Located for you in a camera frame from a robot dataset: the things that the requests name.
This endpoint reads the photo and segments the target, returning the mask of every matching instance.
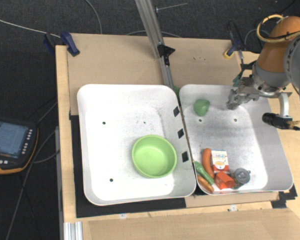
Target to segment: yellow cable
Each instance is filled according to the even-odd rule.
[[[292,38],[295,38],[296,36],[299,36],[300,35],[300,31],[297,31],[297,32],[293,32],[293,33],[290,33],[290,34],[287,34],[285,36],[282,36],[280,38],[276,38],[276,37],[269,37],[269,38],[266,38],[266,37],[263,37],[260,33],[260,29],[261,29],[261,26],[266,23],[268,20],[270,19],[273,19],[273,18],[278,18],[279,20],[282,20],[284,17],[282,15],[279,15],[279,14],[273,14],[273,15],[270,15],[266,18],[264,18],[258,25],[258,27],[256,28],[256,35],[257,37],[263,41],[263,42],[266,42],[266,43],[279,43],[279,42],[283,42],[283,41],[287,41],[289,39],[292,39]]]

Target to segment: small carton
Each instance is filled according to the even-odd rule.
[[[229,174],[229,163],[227,151],[212,150],[211,151],[212,169],[215,174],[224,172]]]

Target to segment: white cable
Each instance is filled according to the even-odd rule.
[[[1,22],[1,23],[5,23],[5,24],[8,24],[8,25],[11,25],[11,26],[14,26],[14,27],[17,27],[17,28],[20,28],[20,29],[24,29],[24,30],[30,30],[30,31],[34,31],[34,32],[42,33],[42,34],[46,34],[46,33],[47,33],[47,32],[41,31],[41,30],[37,30],[37,29],[25,27],[25,26],[20,26],[20,25],[17,25],[17,24],[13,24],[13,23],[4,21],[4,20],[2,20],[2,19],[0,19],[0,22]],[[50,35],[51,35],[51,36],[54,36],[54,37],[56,37],[56,38],[60,38],[60,36],[58,36],[58,35],[56,35],[56,34],[50,34]]]

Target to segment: carrot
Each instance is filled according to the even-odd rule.
[[[197,175],[196,178],[198,179],[199,184],[203,186],[209,193],[213,193],[215,191],[214,187],[211,186],[203,177]]]
[[[210,164],[210,158],[211,158],[211,149],[210,148],[206,148],[204,151],[203,151],[203,154],[202,154],[202,166],[203,168],[205,169],[205,171],[209,174],[209,176],[214,179],[215,178],[215,173],[211,167],[211,164]]]

